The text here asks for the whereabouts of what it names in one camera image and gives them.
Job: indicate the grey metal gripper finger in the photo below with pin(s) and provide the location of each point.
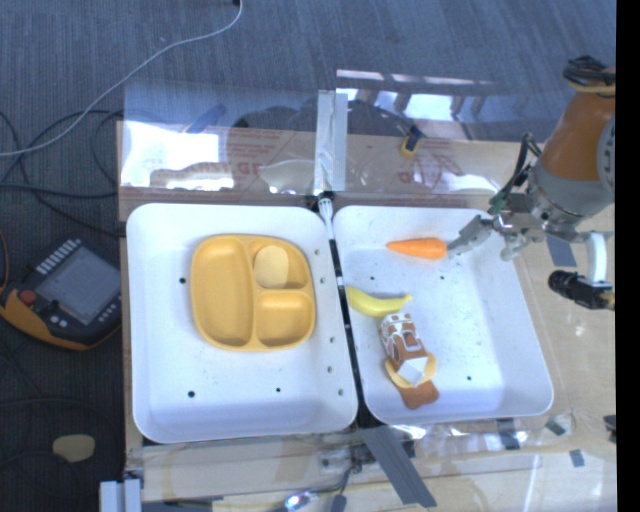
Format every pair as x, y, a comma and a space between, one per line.
514, 246
472, 234

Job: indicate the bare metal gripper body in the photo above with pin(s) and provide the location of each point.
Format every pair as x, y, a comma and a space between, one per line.
522, 216

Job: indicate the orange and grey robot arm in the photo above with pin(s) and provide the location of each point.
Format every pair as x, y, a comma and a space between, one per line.
575, 145

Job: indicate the orange carrot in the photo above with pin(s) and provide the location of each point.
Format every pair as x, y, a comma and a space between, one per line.
417, 247

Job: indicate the white plastic tray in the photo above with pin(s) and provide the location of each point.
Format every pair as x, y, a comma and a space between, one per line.
225, 395
465, 330

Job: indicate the yellow banana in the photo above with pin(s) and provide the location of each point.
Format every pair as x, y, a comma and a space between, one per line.
372, 302

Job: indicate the brown and white carton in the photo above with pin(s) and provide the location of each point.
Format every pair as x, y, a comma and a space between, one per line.
402, 340

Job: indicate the brown biscuit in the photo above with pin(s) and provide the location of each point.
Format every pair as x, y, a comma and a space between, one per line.
421, 396

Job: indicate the yellow divided plate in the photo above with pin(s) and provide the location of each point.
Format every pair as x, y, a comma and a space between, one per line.
225, 295

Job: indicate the beige oval bread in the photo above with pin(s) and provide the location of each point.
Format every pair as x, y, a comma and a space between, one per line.
74, 447

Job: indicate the black cylinder on white bracket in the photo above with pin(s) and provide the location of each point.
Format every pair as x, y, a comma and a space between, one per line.
580, 289

